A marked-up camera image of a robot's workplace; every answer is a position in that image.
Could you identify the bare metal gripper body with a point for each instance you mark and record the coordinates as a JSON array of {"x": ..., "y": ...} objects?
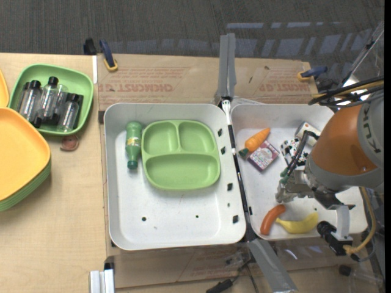
[{"x": 301, "y": 185}]

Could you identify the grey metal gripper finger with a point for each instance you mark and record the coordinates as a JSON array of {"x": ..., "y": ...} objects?
[
  {"x": 289, "y": 197},
  {"x": 280, "y": 194}
]

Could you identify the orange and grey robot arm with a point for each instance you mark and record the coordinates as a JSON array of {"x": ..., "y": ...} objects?
[{"x": 342, "y": 145}]

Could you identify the white plastic tray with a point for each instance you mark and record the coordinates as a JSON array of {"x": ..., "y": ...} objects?
[
  {"x": 171, "y": 218},
  {"x": 262, "y": 188}
]

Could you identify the orange sausage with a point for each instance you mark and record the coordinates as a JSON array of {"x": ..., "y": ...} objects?
[{"x": 270, "y": 220}]

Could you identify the yellow banana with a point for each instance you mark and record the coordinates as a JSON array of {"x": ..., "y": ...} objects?
[{"x": 299, "y": 225}]

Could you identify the black and white carton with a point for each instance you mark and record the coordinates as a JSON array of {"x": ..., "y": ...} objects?
[{"x": 290, "y": 148}]

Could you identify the pink and purple packet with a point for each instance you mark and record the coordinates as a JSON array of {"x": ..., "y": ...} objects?
[{"x": 262, "y": 156}]

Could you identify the orange carrot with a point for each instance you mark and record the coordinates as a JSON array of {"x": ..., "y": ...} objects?
[{"x": 256, "y": 140}]

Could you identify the thin black and white rod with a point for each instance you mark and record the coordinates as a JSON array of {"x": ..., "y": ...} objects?
[{"x": 232, "y": 142}]

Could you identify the green divided plate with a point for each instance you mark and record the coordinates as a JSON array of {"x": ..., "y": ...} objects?
[{"x": 183, "y": 169}]

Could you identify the clear bottle with black cap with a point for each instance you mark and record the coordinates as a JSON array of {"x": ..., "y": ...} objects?
[
  {"x": 69, "y": 114},
  {"x": 37, "y": 122},
  {"x": 49, "y": 99},
  {"x": 363, "y": 276},
  {"x": 30, "y": 102}
]

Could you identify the brown cardboard board red print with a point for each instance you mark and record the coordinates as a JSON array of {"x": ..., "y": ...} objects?
[{"x": 183, "y": 78}]

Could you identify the green plastic bottle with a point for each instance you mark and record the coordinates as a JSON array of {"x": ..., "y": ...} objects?
[{"x": 133, "y": 142}]

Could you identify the green square plate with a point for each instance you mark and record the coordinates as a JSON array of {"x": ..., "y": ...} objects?
[{"x": 79, "y": 84}]

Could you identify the yellow plate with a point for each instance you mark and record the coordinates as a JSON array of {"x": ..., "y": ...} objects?
[
  {"x": 18, "y": 151},
  {"x": 3, "y": 90}
]

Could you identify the black cylinder on white bracket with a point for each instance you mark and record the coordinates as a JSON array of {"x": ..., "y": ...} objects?
[{"x": 331, "y": 235}]

